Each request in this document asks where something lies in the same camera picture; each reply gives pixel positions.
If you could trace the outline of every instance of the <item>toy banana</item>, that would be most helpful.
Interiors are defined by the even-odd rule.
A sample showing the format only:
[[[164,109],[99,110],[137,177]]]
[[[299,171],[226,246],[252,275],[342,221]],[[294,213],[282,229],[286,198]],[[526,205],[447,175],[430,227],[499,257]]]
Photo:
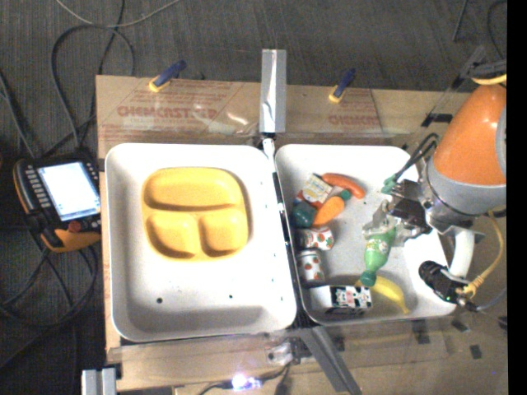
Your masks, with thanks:
[[[362,286],[361,280],[357,281],[355,286]],[[401,288],[390,281],[389,279],[384,278],[383,276],[377,276],[377,280],[375,281],[375,284],[370,287],[370,289],[376,293],[383,295],[387,299],[393,301],[398,305],[398,307],[403,310],[404,314],[410,313],[410,310],[408,307],[406,307],[406,303],[404,302],[404,293],[401,290]]]

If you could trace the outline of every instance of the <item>plastic bottle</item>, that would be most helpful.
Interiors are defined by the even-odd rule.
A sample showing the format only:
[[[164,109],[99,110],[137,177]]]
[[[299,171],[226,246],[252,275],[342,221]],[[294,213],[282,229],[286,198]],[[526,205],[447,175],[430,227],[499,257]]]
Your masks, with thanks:
[[[372,234],[366,241],[364,262],[366,270],[361,275],[364,286],[374,286],[377,279],[377,271],[388,262],[388,254],[395,239],[396,229],[390,228],[379,234]]]
[[[352,194],[349,190],[343,190],[338,195],[330,197],[316,212],[312,225],[314,227],[326,225],[344,210],[345,202],[349,200],[351,196]]]

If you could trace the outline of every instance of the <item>blue clamp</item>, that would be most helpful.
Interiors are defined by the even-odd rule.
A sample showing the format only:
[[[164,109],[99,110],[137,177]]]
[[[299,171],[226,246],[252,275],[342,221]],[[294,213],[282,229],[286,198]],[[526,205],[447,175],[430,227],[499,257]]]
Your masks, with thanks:
[[[353,79],[355,79],[355,69],[349,69],[344,73],[343,78],[340,80],[338,85],[336,85],[329,94],[329,100],[331,102],[334,102],[338,104],[341,99],[344,97],[344,91],[346,90],[346,86],[348,86],[350,83],[352,83]]]
[[[168,86],[170,79],[179,77],[180,72],[186,67],[187,63],[184,60],[179,60],[177,63],[172,64],[172,66],[164,70],[159,76],[154,77],[148,82],[150,89],[154,92],[159,92],[165,86]]]

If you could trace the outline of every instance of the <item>white tray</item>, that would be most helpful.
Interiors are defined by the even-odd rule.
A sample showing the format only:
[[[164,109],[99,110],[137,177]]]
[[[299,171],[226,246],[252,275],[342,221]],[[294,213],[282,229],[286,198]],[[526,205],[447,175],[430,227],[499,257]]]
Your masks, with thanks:
[[[288,212],[291,212],[294,197],[311,173],[345,174],[356,179],[366,190],[362,200],[352,197],[347,201],[344,211],[329,224],[335,245],[328,252],[321,252],[322,266],[329,284],[352,286],[364,271],[366,241],[361,234],[362,227],[371,221],[382,200],[388,197],[380,192],[384,180],[397,172],[408,158],[407,152],[393,146],[290,144],[277,151],[278,177]],[[415,167],[409,169],[402,179],[417,180]],[[375,294],[372,294],[371,310],[362,316],[346,319],[329,317],[314,310],[310,303],[310,292],[304,288],[301,290],[302,304],[313,320],[327,325],[450,314],[455,305],[442,301],[419,277],[419,266],[426,260],[446,265],[439,235],[435,231],[407,240],[403,248],[393,247],[388,262],[378,272],[378,275],[401,287],[409,314],[403,314],[396,304]]]
[[[143,232],[141,189],[169,167],[215,167],[245,188],[250,236],[235,256],[186,263],[154,251]],[[296,315],[272,169],[251,146],[125,143],[105,160],[112,318],[133,342],[287,328]]]

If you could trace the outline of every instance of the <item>yellow plate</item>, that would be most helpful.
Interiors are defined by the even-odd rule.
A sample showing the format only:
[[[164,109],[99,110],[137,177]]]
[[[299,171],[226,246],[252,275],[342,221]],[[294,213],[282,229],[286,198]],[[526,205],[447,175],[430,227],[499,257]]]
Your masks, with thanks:
[[[239,253],[249,238],[238,180],[216,168],[158,170],[142,186],[142,222],[160,254],[198,261]]]

